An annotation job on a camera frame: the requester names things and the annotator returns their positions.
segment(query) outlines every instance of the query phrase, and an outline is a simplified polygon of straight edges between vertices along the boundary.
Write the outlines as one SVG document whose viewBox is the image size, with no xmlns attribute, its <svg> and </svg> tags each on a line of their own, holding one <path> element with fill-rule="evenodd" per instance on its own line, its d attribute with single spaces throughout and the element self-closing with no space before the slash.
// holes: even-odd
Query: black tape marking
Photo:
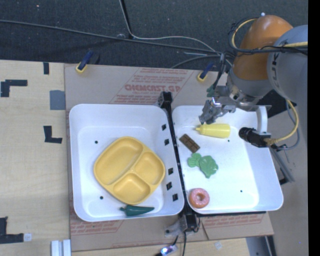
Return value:
<svg viewBox="0 0 320 256">
<path fill-rule="evenodd" d="M 65 92 L 62 90 L 50 91 L 50 110 L 65 110 L 66 97 Z"/>
<path fill-rule="evenodd" d="M 24 234 L 7 234 L 8 217 L 0 218 L 0 244 L 21 243 L 24 241 Z"/>
<path fill-rule="evenodd" d="M 45 125 L 43 126 L 44 129 L 44 142 L 48 142 L 48 143 L 62 143 L 62 138 L 52 138 L 52 126 L 49 125 Z"/>
<path fill-rule="evenodd" d="M 7 98 L 10 94 L 10 86 L 27 86 L 28 80 L 6 79 L 1 82 L 0 97 Z"/>
<path fill-rule="evenodd" d="M 44 62 L 43 63 L 43 74 L 44 75 L 49 75 L 49 63 L 48 62 Z"/>
</svg>

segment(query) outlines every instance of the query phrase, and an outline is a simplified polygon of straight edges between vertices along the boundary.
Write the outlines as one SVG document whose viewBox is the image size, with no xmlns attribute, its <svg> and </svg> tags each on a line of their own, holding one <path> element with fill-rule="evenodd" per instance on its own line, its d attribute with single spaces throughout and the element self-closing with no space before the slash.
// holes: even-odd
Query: yellow cable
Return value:
<svg viewBox="0 0 320 256">
<path fill-rule="evenodd" d="M 245 24 L 249 23 L 249 22 L 252 22 L 252 21 L 255 21 L 257 20 L 258 18 L 251 18 L 251 19 L 248 19 L 246 21 L 244 21 L 243 23 L 241 23 L 233 32 L 233 35 L 232 35 L 232 39 L 231 39 L 231 42 L 232 42 L 232 45 L 238 49 L 238 47 L 236 46 L 236 43 L 235 43 L 235 37 L 236 37 L 236 33 L 238 32 L 238 30 L 243 27 Z M 279 46 L 282 46 L 282 47 L 305 47 L 305 46 L 308 46 L 308 41 L 305 41 L 305 42 L 295 42 L 295 43 L 288 43 L 288 44 L 284 44 L 284 45 L 279 45 Z"/>
<path fill-rule="evenodd" d="M 293 113 L 294 113 L 294 117 L 295 117 L 295 125 L 294 125 L 294 128 L 292 129 L 292 131 L 284 136 L 284 137 L 281 137 L 281 138 L 265 138 L 264 141 L 266 142 L 266 144 L 268 146 L 270 145 L 273 145 L 275 143 L 278 143 L 280 141 L 283 141 L 283 140 L 286 140 L 288 139 L 289 137 L 291 137 L 298 129 L 298 125 L 299 125 L 299 117 L 298 117 L 298 113 L 296 111 L 296 109 L 294 108 L 293 104 L 291 103 L 290 100 L 286 99 L 286 102 L 289 104 L 290 108 L 292 109 Z"/>
<path fill-rule="evenodd" d="M 246 20 L 246 21 L 244 21 L 243 23 L 241 23 L 236 29 L 235 29 L 235 31 L 233 32 L 233 35 L 232 35 L 232 44 L 233 44 L 233 46 L 235 47 L 235 48 L 238 48 L 237 46 L 236 46 L 236 44 L 235 44 L 235 37 L 236 37 L 236 33 L 238 32 L 238 30 L 242 27 L 242 26 L 244 26 L 245 24 L 247 24 L 247 23 L 249 23 L 249 22 L 252 22 L 252 21 L 255 21 L 255 20 L 257 20 L 258 18 L 251 18 L 251 19 L 248 19 L 248 20 Z"/>
</svg>

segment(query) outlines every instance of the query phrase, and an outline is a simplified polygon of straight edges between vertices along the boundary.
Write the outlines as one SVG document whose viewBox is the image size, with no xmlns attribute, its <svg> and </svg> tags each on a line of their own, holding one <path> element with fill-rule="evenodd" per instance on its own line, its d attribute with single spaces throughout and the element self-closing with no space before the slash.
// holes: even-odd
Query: dark gray carpet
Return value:
<svg viewBox="0 0 320 256">
<path fill-rule="evenodd" d="M 292 26 L 308 24 L 308 0 L 124 0 L 133 34 L 142 38 L 185 36 L 196 38 L 218 52 L 230 50 L 228 32 L 242 18 L 262 12 L 277 15 Z M 130 39 L 118 0 L 0 0 L 0 19 L 62 27 L 71 30 Z M 119 41 L 70 31 L 0 22 L 0 59 L 37 62 L 78 63 L 88 50 L 100 56 L 100 65 L 170 68 L 208 54 L 199 42 L 171 38 Z M 181 69 L 204 69 L 203 58 L 180 65 Z M 284 101 L 274 92 L 262 104 L 272 105 L 269 116 L 283 110 Z"/>
</svg>

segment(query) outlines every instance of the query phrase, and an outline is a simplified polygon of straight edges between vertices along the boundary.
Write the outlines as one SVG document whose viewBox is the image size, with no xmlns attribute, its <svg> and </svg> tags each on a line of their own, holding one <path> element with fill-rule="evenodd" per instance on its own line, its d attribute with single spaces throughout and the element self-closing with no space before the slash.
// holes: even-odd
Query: blue clamp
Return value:
<svg viewBox="0 0 320 256">
<path fill-rule="evenodd" d="M 212 69 L 212 67 L 214 66 L 214 63 L 213 62 L 210 62 L 206 68 L 198 74 L 198 76 L 196 77 L 196 79 L 199 81 L 199 82 L 204 82 L 206 77 L 207 77 L 207 74 L 209 72 L 210 69 Z"/>
<path fill-rule="evenodd" d="M 75 71 L 77 71 L 80 74 L 83 73 L 86 70 L 87 64 L 89 63 L 92 55 L 94 55 L 94 51 L 89 50 L 83 57 L 82 61 L 75 67 Z"/>
</svg>

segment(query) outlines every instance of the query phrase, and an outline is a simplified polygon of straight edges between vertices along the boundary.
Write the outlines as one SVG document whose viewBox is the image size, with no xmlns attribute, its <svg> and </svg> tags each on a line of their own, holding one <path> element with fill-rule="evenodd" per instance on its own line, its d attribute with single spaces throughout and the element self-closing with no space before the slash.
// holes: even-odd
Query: black cable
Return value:
<svg viewBox="0 0 320 256">
<path fill-rule="evenodd" d="M 175 240 L 174 240 L 174 242 L 173 242 L 173 244 L 172 244 L 172 246 L 174 246 L 176 243 L 177 243 L 177 240 L 178 240 L 178 235 L 176 236 L 176 238 L 175 238 Z"/>
<path fill-rule="evenodd" d="M 261 50 L 263 48 L 274 48 L 274 49 L 279 49 L 279 52 L 281 52 L 281 53 L 294 52 L 294 53 L 301 53 L 303 55 L 308 56 L 308 47 L 306 47 L 306 46 L 301 47 L 301 49 L 305 49 L 305 50 L 301 50 L 300 48 L 297 48 L 297 47 L 285 47 L 284 45 L 282 45 L 282 46 L 266 45 L 266 46 L 261 47 Z"/>
<path fill-rule="evenodd" d="M 37 27 L 37 28 L 45 28 L 45 29 L 51 29 L 51 30 L 59 30 L 59 31 L 64 31 L 64 32 L 71 32 L 71 33 L 76 33 L 76 34 L 81 34 L 81 35 L 86 35 L 86 36 L 91 36 L 91 37 L 105 38 L 105 39 L 124 41 L 124 42 L 129 42 L 129 43 L 138 43 L 138 44 L 145 44 L 145 45 L 153 45 L 153 46 L 161 46 L 161 47 L 178 48 L 178 49 L 213 53 L 213 51 L 209 50 L 209 49 L 201 49 L 201 48 L 187 47 L 187 46 L 181 46 L 181 45 L 175 45 L 175 44 L 165 44 L 165 43 L 156 43 L 156 42 L 143 41 L 143 40 L 119 38 L 119 37 L 114 37 L 114 36 L 109 36 L 109 35 L 78 31 L 78 30 L 73 30 L 73 29 L 64 28 L 64 27 L 49 26 L 49 25 L 28 23 L 28 22 L 22 22 L 22 21 L 0 19 L 0 23 L 8 23 L 8 24 L 31 26 L 31 27 Z"/>
<path fill-rule="evenodd" d="M 183 251 L 182 251 L 182 256 L 185 255 L 185 251 L 186 251 L 186 244 L 187 244 L 187 233 L 186 231 L 183 232 L 184 233 L 184 242 L 183 242 Z"/>
<path fill-rule="evenodd" d="M 222 74 L 225 72 L 225 55 L 221 56 L 222 58 L 220 59 L 220 62 L 219 62 L 219 72 L 218 72 L 218 75 L 217 75 L 217 78 L 216 80 L 214 81 L 213 85 L 212 85 L 212 89 L 215 90 L 216 89 L 216 86 L 218 84 L 218 81 L 220 80 Z"/>
<path fill-rule="evenodd" d="M 126 8 L 126 3 L 125 3 L 125 0 L 119 0 L 119 3 L 120 3 L 120 6 L 121 6 L 121 9 L 122 9 L 122 12 L 123 12 L 123 15 L 124 15 L 124 19 L 125 19 L 125 23 L 128 27 L 128 30 L 129 30 L 129 36 L 132 38 L 133 35 L 131 34 L 131 26 L 130 26 L 130 22 L 129 22 L 129 15 L 128 15 L 128 12 L 127 12 L 127 8 Z"/>
</svg>

